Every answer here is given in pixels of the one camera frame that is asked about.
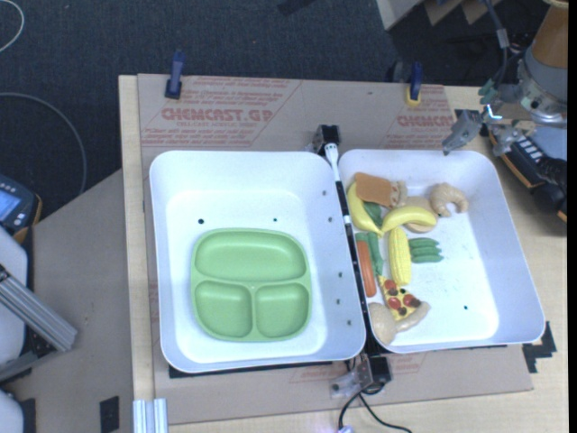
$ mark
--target black cable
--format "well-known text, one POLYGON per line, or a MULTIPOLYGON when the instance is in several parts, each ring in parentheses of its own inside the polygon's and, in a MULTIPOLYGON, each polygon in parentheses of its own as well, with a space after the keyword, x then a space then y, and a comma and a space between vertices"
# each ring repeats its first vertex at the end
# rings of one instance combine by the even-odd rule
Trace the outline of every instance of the black cable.
POLYGON ((349 406, 351 406, 351 404, 353 403, 354 400, 356 400, 357 398, 359 398, 362 402, 362 404, 364 404, 365 408, 367 408, 367 410, 369 411, 369 413, 372 415, 372 417, 377 420, 381 425, 383 425, 384 427, 387 428, 394 428, 394 429, 399 429, 401 431, 405 431, 406 433, 413 433, 410 429, 405 428, 405 427, 401 427, 399 425, 392 425, 390 423, 387 423, 386 421, 384 421, 383 419, 381 419, 369 406, 369 403, 362 397, 363 394, 372 396, 374 394, 377 394, 378 392, 381 392, 382 389, 384 388, 385 384, 384 383, 374 383, 373 385, 370 385, 369 387, 359 390, 358 392, 356 392, 343 406, 343 408, 341 409, 341 413, 339 414, 339 420, 338 420, 338 429, 341 429, 344 427, 344 413, 346 412, 346 410, 349 408, 349 406))
POLYGON ((495 11, 495 7, 493 6, 493 3, 491 2, 491 0, 483 0, 483 3, 485 4, 485 6, 487 6, 487 12, 489 13, 491 20, 495 24, 495 29, 497 31, 497 39, 499 40, 499 46, 501 47, 502 53, 503 53, 501 68, 498 71, 497 78, 493 79, 495 82, 494 88, 497 89, 497 88, 499 88, 501 82, 505 78, 505 72, 507 71, 508 37, 507 37, 507 31, 503 27, 503 24, 502 24, 501 20, 499 19, 499 16, 497 15, 497 12, 495 11))
POLYGON ((356 358, 353 358, 350 361, 345 361, 344 363, 346 364, 347 371, 350 372, 352 369, 354 369, 356 367, 357 360, 356 360, 356 358))
POLYGON ((392 425, 390 423, 387 423, 386 421, 382 420, 379 418, 379 416, 377 414, 374 413, 374 411, 371 409, 371 406, 369 406, 369 403, 362 397, 362 394, 359 395, 359 399, 361 400, 361 402, 364 404, 364 407, 367 408, 367 410, 369 411, 369 413, 372 415, 372 417, 377 420, 382 426, 387 427, 387 428, 394 428, 394 429, 399 429, 401 431, 405 431, 406 433, 413 433, 410 429, 405 428, 405 427, 401 427, 400 425, 392 425))
POLYGON ((527 51, 527 48, 521 50, 521 51, 517 51, 515 54, 513 54, 513 56, 509 56, 507 59, 507 64, 505 66, 505 73, 502 74, 503 72, 503 67, 501 66, 499 68, 499 70, 497 70, 497 72, 495 72, 495 74, 493 74, 493 76, 491 77, 491 79, 493 80, 493 82, 496 82, 498 80, 498 78, 504 77, 507 74, 507 71, 509 70, 509 68, 511 67, 511 64, 513 64, 515 61, 517 61, 519 58, 522 58, 525 55, 525 52, 527 51))

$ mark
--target plastic banana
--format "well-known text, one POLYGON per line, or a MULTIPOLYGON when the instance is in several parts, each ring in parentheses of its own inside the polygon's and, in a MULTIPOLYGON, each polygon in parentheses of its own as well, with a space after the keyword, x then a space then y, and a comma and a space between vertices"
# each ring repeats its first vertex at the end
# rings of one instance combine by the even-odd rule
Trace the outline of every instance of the plastic banana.
POLYGON ((363 231, 375 233, 378 237, 383 236, 383 232, 372 221, 371 217, 364 209, 362 200, 357 196, 357 184, 354 182, 346 191, 346 198, 351 210, 351 219, 353 224, 363 231))
POLYGON ((423 226, 435 226, 436 218, 431 212, 422 207, 404 206, 390 210, 382 220, 380 231, 386 233, 394 227, 414 223, 423 226))

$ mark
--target green plastic plate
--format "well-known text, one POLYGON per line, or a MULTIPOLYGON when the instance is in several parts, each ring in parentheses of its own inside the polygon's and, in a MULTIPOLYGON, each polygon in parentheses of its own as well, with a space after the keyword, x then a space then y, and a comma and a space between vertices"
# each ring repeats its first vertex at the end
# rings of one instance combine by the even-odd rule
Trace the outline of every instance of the green plastic plate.
POLYGON ((261 229, 216 229, 196 242, 191 292, 198 324, 223 340, 262 342, 296 336, 311 310, 302 245, 261 229))

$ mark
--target pizza slice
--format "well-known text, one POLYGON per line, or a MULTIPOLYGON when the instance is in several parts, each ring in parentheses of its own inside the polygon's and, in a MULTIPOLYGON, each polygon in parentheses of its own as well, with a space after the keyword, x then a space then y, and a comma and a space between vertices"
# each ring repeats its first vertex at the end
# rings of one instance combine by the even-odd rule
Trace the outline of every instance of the pizza slice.
POLYGON ((400 288, 392 279, 379 276, 379 285, 385 306, 395 319, 398 332, 408 330, 421 322, 431 309, 428 303, 400 288))

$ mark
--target gray carpet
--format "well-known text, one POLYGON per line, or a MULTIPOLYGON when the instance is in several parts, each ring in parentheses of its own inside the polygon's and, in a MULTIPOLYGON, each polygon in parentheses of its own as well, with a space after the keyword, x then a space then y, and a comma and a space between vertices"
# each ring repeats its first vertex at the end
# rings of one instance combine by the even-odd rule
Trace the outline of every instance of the gray carpet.
MULTIPOLYGON (((481 85, 499 65, 489 17, 469 26, 454 12, 431 27, 422 6, 390 32, 375 0, 13 0, 22 36, 0 52, 0 92, 39 97, 59 109, 86 147, 89 188, 120 168, 117 78, 169 71, 175 49, 185 74, 391 81, 422 62, 425 81, 481 85)), ((498 5, 513 33, 531 33, 539 0, 498 5)), ((0 46, 19 25, 0 4, 0 46)), ((0 97, 0 173, 38 193, 49 213, 80 191, 77 140, 33 101, 0 97)))

